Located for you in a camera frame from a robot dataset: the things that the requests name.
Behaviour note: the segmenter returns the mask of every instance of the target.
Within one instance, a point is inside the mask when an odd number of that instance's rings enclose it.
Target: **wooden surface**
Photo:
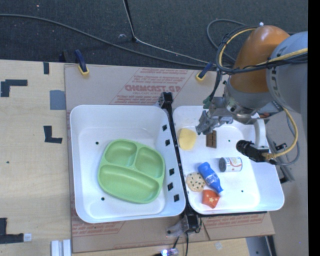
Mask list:
[[[31,233],[32,241],[0,244],[0,256],[47,256],[53,240],[71,239],[66,111],[50,109],[50,91],[65,91],[64,64],[0,60],[0,81],[23,79],[0,97],[0,218],[7,234]],[[45,142],[44,126],[62,143]],[[180,255],[186,244],[178,244]],[[162,246],[118,249],[81,256],[151,256]],[[188,256],[249,256],[245,238],[194,242]]]

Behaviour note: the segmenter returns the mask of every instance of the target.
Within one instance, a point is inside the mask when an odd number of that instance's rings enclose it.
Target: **white can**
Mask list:
[[[221,157],[219,160],[220,172],[240,172],[242,160],[240,157]]]

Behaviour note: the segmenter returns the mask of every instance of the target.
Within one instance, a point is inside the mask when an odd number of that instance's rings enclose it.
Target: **black hole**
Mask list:
[[[173,197],[173,199],[174,199],[175,202],[176,202],[176,201],[179,201],[179,195],[176,194],[176,195]]]
[[[171,182],[169,185],[168,185],[168,191],[172,190],[174,188],[174,185],[173,183]]]

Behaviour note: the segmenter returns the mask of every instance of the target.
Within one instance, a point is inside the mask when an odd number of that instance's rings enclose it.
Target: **white tray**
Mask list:
[[[79,105],[70,113],[75,209],[88,223],[177,216],[186,198],[166,112],[157,106]],[[133,140],[160,152],[165,175],[159,196],[147,204],[117,199],[99,186],[97,175],[109,142]]]
[[[173,112],[175,132],[188,128],[196,132],[202,114],[202,106],[180,106]],[[190,206],[203,215],[232,214],[247,212],[275,211],[285,201],[277,170],[266,162],[254,162],[236,149],[239,140],[255,141],[253,125],[244,125],[237,121],[224,124],[215,129],[217,147],[206,147],[206,136],[196,137],[191,150],[179,148],[184,177],[196,172],[198,166],[208,162],[220,179],[223,194],[215,208],[202,204],[202,193],[194,192],[186,186]],[[242,170],[239,172],[220,172],[221,157],[240,157]]]

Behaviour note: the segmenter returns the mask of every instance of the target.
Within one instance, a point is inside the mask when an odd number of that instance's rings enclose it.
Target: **cardboard box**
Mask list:
[[[156,105],[162,92],[171,92],[172,107],[199,106],[212,92],[216,73],[209,71],[197,81],[199,70],[149,67],[89,65],[83,76],[76,64],[65,65],[68,160],[71,194],[72,250],[74,253],[156,245],[172,245],[176,237],[166,229],[178,223],[180,216],[90,224],[75,210],[73,165],[69,116],[78,105]],[[221,96],[223,87],[216,91]],[[189,241],[202,242],[252,236],[273,235],[269,213],[220,215],[202,218],[199,233]]]

